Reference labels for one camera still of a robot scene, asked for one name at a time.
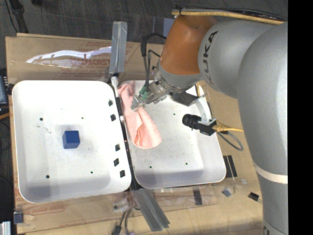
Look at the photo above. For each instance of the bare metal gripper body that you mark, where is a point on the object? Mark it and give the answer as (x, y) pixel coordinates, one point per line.
(157, 93)

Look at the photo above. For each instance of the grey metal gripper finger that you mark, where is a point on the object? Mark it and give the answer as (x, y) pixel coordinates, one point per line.
(135, 103)
(144, 102)

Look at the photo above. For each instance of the pink cloth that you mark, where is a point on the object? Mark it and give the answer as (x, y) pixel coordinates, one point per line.
(143, 128)

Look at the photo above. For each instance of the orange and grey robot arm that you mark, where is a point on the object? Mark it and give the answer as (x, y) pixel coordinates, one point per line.
(244, 65)

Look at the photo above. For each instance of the white plastic tray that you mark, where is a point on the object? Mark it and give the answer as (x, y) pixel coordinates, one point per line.
(61, 99)
(176, 146)

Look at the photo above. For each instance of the blue cube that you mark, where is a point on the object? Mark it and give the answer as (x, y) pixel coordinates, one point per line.
(71, 139)

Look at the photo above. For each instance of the brown cardboard board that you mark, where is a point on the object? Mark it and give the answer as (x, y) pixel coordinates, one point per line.
(73, 217)

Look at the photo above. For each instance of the black cylinder on white bracket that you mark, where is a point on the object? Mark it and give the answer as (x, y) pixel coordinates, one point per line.
(195, 124)

